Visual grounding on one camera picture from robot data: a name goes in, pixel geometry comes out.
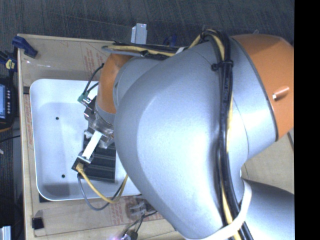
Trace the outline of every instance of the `wooden table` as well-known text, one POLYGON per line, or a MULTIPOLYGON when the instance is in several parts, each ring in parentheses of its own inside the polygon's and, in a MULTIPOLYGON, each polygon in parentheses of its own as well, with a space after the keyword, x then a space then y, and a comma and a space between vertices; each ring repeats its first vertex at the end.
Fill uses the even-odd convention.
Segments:
MULTIPOLYGON (((84 200, 41 202, 36 185, 35 155, 29 87, 38 79, 88 80, 104 63, 108 54, 101 51, 109 41, 84 40, 19 34, 38 50, 35 59, 18 50, 18 91, 23 170, 25 239, 108 240, 123 230, 130 218, 119 214, 126 204, 109 205, 104 212, 91 210, 84 200), (34 229, 33 220, 41 218, 44 227, 34 229)), ((294 193, 293 130, 242 167, 242 177, 273 185, 294 193)), ((139 239, 181 240, 173 227, 154 215, 139 230, 139 239)))

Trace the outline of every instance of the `clamp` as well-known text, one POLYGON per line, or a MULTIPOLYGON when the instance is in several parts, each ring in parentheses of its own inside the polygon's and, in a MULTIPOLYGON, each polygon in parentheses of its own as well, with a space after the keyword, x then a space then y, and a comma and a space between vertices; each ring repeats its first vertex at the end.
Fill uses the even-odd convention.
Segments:
POLYGON ((38 51, 35 50, 21 36, 15 36, 11 43, 14 46, 13 52, 0 51, 0 64, 4 64, 5 67, 11 72, 17 72, 18 71, 18 64, 17 64, 18 48, 24 49, 24 54, 33 59, 36 57, 38 51))

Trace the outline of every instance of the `blue screen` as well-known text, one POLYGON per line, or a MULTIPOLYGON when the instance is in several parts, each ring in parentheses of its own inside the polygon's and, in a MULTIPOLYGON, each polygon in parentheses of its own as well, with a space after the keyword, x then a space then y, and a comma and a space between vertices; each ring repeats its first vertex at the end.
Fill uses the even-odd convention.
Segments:
POLYGON ((6 118, 6 106, 5 106, 5 98, 6 98, 6 87, 0 84, 0 118, 6 118))

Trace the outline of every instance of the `carpeted floor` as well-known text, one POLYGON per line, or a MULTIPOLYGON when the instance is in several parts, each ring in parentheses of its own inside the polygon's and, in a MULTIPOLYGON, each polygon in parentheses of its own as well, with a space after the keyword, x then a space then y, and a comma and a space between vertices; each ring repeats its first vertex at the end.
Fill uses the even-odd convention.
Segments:
MULTIPOLYGON (((151 44, 176 34, 176 45, 188 45, 203 25, 229 35, 258 30, 292 43, 294 19, 295 0, 0 0, 0 50, 12 52, 18 33, 128 41, 136 23, 147 24, 151 44)), ((0 76, 7 74, 0 66, 0 76)), ((10 136, 12 131, 1 132, 0 141, 10 136)), ((0 195, 12 199, 12 140, 0 149, 0 195)), ((0 227, 15 223, 9 204, 0 200, 0 227)))

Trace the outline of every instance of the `white cable tie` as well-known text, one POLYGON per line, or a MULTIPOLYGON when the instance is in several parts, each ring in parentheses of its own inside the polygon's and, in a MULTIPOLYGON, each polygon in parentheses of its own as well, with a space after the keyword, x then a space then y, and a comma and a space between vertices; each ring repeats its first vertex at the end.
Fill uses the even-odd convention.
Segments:
POLYGON ((180 48, 176 51, 176 53, 175 53, 175 54, 179 54, 179 53, 181 53, 184 49, 185 49, 185 47, 180 47, 180 48))
POLYGON ((91 157, 92 153, 94 152, 102 135, 103 134, 97 130, 94 132, 88 145, 86 146, 85 150, 83 151, 82 157, 85 157, 87 160, 89 160, 89 158, 91 157))
POLYGON ((248 213, 251 196, 252 196, 252 190, 249 183, 243 181, 244 184, 244 192, 241 202, 241 210, 238 214, 238 216, 227 226, 219 229, 212 235, 209 235, 206 238, 202 238, 201 240, 226 240, 234 235, 237 234, 238 230, 241 228, 242 224, 246 220, 246 216, 248 213))

